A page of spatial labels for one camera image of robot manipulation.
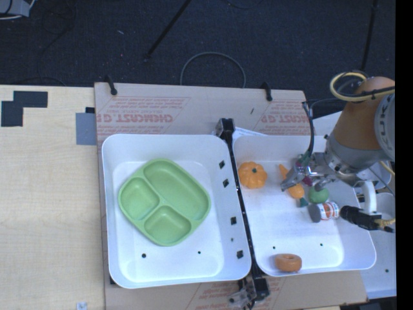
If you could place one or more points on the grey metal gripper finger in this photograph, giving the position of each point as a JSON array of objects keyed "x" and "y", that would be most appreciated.
[
  {"x": 325, "y": 182},
  {"x": 293, "y": 178}
]

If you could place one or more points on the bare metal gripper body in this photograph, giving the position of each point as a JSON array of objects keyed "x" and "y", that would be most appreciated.
[{"x": 324, "y": 166}]

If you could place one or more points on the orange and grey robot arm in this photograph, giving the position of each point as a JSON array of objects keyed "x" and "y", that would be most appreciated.
[{"x": 358, "y": 121}]

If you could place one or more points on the orange toy carrot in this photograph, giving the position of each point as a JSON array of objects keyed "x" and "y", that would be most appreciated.
[{"x": 297, "y": 191}]

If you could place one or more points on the green toy apple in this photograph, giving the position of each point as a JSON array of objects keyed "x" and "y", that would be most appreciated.
[{"x": 318, "y": 195}]

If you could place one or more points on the small white and orange can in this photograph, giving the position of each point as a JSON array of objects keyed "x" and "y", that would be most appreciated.
[{"x": 327, "y": 210}]

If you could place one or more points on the orange toy pumpkin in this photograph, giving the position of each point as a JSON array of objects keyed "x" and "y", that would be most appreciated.
[{"x": 252, "y": 175}]

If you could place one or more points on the white plastic tray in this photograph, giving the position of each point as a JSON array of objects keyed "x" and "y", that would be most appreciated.
[
  {"x": 180, "y": 266},
  {"x": 290, "y": 231}
]

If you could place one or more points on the white printed paper slip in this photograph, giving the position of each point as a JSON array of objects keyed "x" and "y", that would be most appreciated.
[{"x": 248, "y": 131}]

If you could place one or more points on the orange toy doughnut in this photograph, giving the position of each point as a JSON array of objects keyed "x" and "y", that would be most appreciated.
[{"x": 288, "y": 263}]

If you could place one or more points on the brown cardboard board red print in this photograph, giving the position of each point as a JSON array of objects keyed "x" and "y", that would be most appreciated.
[{"x": 200, "y": 111}]

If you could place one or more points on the green divided plate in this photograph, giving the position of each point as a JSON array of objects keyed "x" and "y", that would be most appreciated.
[{"x": 164, "y": 202}]

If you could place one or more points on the black cylinder on white bracket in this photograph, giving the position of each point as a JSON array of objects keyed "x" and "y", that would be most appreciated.
[{"x": 359, "y": 216}]

